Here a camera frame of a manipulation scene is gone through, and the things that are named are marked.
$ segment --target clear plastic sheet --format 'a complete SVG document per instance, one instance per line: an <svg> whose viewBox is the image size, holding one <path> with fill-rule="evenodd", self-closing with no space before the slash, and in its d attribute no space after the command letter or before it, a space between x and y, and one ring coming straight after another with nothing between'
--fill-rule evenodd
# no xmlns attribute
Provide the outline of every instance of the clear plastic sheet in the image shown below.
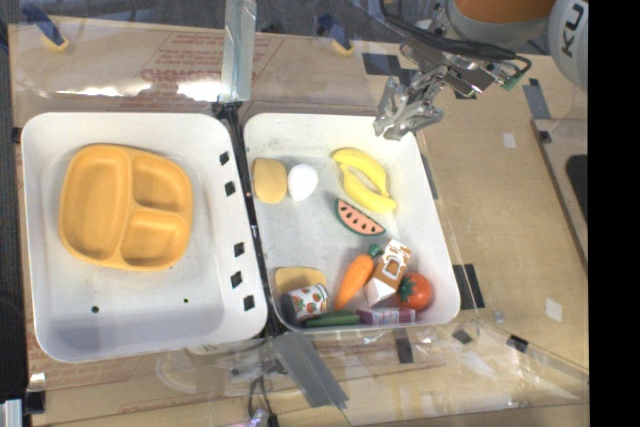
<svg viewBox="0 0 640 427"><path fill-rule="evenodd" d="M257 1L251 92L241 98L241 124L262 112L374 115L388 76L415 72L377 0L292 0L288 13ZM411 1L418 20L437 2ZM48 111L215 115L211 103L224 94L226 0L20 2L38 3L69 47L52 51L38 27L12 20L16 127ZM319 33L324 13L344 26L353 54L336 51L332 38ZM306 30L284 34L282 25L294 19ZM521 89L490 89L477 101L446 90L438 98L444 120L416 134L460 289L457 317L427 327L307 334L349 397L346 407L311 408L268 336L107 361L56 361L35 338L23 255L29 372L46 390L45 411L33 416L34 425L187 418L248 426L265 425L271 412L281 424L313 425L315 418L340 426L588 408L585 264L556 192L559 175L548 171L550 146L539 138L546 131L559 141L574 126L586 152L586 97L548 56L531 59ZM536 84L548 119L532 110L540 105L532 104ZM19 147L16 157L22 205ZM24 224L22 206L20 215ZM83 404L91 407L71 407Z"/></svg>

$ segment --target white plastic tray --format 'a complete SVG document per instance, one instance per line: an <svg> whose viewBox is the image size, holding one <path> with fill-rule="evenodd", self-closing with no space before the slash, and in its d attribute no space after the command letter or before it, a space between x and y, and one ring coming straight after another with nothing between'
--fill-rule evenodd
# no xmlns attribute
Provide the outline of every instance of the white plastic tray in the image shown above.
<svg viewBox="0 0 640 427"><path fill-rule="evenodd" d="M58 207L67 166L97 142L158 153L189 175L192 233L173 267L100 267L62 245ZM47 113L25 125L22 151L35 334L51 357L87 361L244 340L264 327L266 299L222 123L202 114Z"/></svg>
<svg viewBox="0 0 640 427"><path fill-rule="evenodd" d="M400 141L376 137L373 120L365 116L263 113L246 123L244 137L250 169L253 160L263 157L280 160L287 171L296 164L307 163L319 175L317 189L303 201L294 202L289 195L277 204L255 199L276 311L289 329L304 328L288 324L282 316L273 280L277 268L303 266L321 270L331 296L355 256L366 252L370 243L383 245L390 238L412 249L409 270L425 275L434 287L432 305L417 314L415 323L403 325L446 323L460 309L460 292L417 141L413 134ZM355 204L344 192L340 169L330 157L342 147L364 150L387 170L389 191L398 203L397 209L388 214L363 209L386 228L387 232L381 236L354 234L343 227L335 215L336 197ZM359 293L349 306L368 307L364 293ZM360 324L313 329L367 328Z"/></svg>

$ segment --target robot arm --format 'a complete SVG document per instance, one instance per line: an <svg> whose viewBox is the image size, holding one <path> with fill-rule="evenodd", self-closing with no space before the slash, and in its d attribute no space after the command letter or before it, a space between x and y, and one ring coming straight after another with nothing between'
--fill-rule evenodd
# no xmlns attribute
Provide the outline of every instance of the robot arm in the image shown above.
<svg viewBox="0 0 640 427"><path fill-rule="evenodd" d="M435 6L426 28L409 23L402 4L380 0L385 19L406 35L401 52L418 72L411 84L389 78L374 122L377 135L400 139L439 121L442 111L433 101L445 86L465 96L494 83L511 89L531 66L516 49L544 34L561 71L587 88L588 0L447 0Z"/></svg>

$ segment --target toy milk carton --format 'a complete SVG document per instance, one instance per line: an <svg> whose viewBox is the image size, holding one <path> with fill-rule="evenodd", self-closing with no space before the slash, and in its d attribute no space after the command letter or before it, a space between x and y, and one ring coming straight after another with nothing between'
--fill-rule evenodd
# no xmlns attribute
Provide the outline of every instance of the toy milk carton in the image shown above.
<svg viewBox="0 0 640 427"><path fill-rule="evenodd" d="M411 250L397 240L390 240L378 257L376 268L365 285L369 306L373 306L396 293L400 280L407 271Z"/></svg>

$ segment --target banana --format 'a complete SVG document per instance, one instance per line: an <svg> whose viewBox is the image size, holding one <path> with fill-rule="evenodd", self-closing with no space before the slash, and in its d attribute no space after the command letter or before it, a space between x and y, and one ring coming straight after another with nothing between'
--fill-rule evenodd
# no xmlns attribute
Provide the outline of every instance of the banana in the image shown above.
<svg viewBox="0 0 640 427"><path fill-rule="evenodd" d="M397 204L393 198L373 192L349 170L347 164L340 164L340 169L342 186L352 200L373 212L385 213L396 208Z"/></svg>
<svg viewBox="0 0 640 427"><path fill-rule="evenodd" d="M384 167L369 154L357 148L342 148L334 152L331 158L340 164L346 164L362 171L378 188L380 194L386 198L389 197L387 173Z"/></svg>

